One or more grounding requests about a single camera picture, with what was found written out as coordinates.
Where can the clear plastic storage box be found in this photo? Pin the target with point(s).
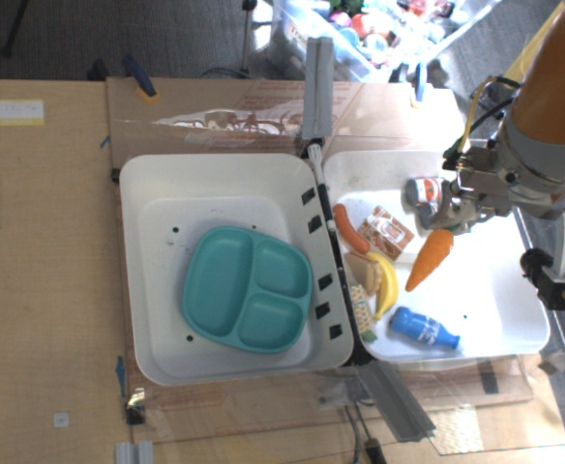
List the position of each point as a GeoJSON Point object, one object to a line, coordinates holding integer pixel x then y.
{"type": "Point", "coordinates": [379, 12]}

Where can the red sausage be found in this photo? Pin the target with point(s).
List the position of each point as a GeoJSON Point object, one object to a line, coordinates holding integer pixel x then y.
{"type": "Point", "coordinates": [350, 230]}

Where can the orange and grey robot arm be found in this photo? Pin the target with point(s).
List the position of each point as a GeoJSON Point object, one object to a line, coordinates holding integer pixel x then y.
{"type": "Point", "coordinates": [548, 85]}

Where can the teal divided plate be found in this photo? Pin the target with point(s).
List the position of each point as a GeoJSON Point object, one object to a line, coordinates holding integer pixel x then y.
{"type": "Point", "coordinates": [244, 288]}

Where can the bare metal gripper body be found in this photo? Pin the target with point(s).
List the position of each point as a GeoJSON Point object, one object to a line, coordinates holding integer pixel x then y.
{"type": "Point", "coordinates": [481, 177]}

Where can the orange carrot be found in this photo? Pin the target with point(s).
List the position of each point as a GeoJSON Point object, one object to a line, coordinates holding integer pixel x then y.
{"type": "Point", "coordinates": [430, 259]}

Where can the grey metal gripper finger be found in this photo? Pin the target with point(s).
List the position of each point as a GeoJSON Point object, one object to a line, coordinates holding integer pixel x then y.
{"type": "Point", "coordinates": [441, 213]}
{"type": "Point", "coordinates": [464, 219]}

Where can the brown and orange carton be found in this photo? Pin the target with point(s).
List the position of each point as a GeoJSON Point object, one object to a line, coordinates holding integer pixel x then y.
{"type": "Point", "coordinates": [386, 232]}

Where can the yellow patterned packet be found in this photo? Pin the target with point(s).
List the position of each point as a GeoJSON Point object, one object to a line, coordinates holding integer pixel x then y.
{"type": "Point", "coordinates": [362, 312]}

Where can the white plastic tray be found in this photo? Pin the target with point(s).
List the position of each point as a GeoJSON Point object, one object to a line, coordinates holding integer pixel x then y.
{"type": "Point", "coordinates": [166, 259]}
{"type": "Point", "coordinates": [490, 298]}

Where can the brown bread sandwich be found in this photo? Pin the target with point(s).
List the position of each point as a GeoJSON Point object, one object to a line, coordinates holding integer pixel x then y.
{"type": "Point", "coordinates": [365, 271]}

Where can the blue bottle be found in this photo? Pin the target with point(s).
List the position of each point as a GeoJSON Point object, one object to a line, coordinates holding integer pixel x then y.
{"type": "Point", "coordinates": [420, 329]}

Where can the yellow banana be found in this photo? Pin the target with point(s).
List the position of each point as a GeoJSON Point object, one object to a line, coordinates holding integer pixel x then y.
{"type": "Point", "coordinates": [389, 283]}

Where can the white and orange can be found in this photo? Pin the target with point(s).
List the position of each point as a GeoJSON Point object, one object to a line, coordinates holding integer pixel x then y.
{"type": "Point", "coordinates": [425, 191]}

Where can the black cylinder on white bracket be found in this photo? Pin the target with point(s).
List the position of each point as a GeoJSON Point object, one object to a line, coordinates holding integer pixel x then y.
{"type": "Point", "coordinates": [556, 278]}

